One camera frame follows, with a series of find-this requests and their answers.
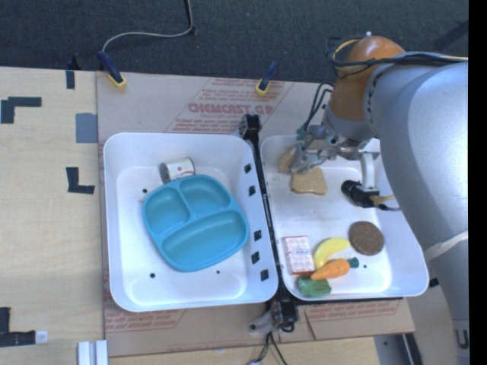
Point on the white plastic tray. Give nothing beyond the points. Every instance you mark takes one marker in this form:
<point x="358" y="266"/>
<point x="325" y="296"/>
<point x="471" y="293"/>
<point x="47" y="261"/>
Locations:
<point x="327" y="215"/>
<point x="129" y="242"/>

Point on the brown round biscuit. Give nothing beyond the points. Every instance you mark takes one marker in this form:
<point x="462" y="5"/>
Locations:
<point x="366" y="238"/>

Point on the thin black and white rod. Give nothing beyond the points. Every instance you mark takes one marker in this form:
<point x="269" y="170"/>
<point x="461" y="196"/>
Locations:
<point x="265" y="207"/>

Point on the black cylinder on white bracket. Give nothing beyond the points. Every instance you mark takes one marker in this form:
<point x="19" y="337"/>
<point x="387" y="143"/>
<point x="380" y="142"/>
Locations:
<point x="359" y="193"/>

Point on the orange carrot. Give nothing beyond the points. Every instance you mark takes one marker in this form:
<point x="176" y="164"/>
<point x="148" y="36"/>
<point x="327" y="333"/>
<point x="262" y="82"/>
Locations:
<point x="333" y="269"/>

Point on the yellow banana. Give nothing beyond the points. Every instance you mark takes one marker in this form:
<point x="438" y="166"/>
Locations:
<point x="327" y="249"/>

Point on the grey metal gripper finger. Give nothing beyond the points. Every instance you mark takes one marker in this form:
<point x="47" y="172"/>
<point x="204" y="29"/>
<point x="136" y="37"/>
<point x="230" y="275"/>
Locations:
<point x="312" y="165"/>
<point x="297" y="160"/>

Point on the red and white carton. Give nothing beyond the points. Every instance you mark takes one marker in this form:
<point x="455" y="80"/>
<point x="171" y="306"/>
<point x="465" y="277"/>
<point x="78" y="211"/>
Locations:
<point x="298" y="255"/>

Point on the tan bread slice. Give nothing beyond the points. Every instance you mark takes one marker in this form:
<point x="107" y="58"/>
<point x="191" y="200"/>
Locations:
<point x="310" y="185"/>

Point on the brown cardboard board red print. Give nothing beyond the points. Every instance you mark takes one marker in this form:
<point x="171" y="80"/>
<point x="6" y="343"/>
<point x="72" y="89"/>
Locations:
<point x="160" y="105"/>

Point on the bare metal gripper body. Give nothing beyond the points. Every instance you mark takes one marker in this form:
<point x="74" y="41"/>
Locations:
<point x="323" y="143"/>

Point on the blue divided plate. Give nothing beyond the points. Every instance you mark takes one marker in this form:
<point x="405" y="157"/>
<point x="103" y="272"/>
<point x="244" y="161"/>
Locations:
<point x="198" y="223"/>

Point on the green leafy vegetable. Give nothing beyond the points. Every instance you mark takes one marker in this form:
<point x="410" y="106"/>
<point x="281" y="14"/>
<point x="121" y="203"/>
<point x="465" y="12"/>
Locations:
<point x="314" y="286"/>

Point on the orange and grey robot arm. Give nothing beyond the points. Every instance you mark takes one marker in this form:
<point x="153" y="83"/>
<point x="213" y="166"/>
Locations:
<point x="418" y="135"/>

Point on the small white can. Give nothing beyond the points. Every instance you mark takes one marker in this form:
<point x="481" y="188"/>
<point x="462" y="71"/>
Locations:
<point x="180" y="167"/>

